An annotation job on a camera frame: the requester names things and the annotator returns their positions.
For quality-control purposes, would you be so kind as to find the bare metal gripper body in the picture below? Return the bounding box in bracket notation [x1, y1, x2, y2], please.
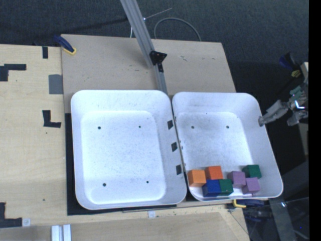
[288, 89, 308, 113]

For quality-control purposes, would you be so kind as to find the green cube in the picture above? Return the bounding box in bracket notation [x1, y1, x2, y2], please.
[219, 178, 234, 196]
[241, 164, 262, 180]

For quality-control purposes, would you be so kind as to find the white plastic tray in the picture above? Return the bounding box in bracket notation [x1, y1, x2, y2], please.
[70, 89, 188, 210]
[172, 91, 284, 202]

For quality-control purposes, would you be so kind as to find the purple cube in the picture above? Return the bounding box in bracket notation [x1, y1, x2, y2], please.
[227, 170, 247, 189]
[241, 177, 261, 195]

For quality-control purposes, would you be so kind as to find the orange cube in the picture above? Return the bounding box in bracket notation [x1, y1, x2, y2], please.
[205, 165, 224, 181]
[187, 169, 207, 188]

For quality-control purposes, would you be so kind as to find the blue cube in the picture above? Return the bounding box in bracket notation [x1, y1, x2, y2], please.
[201, 179, 222, 198]

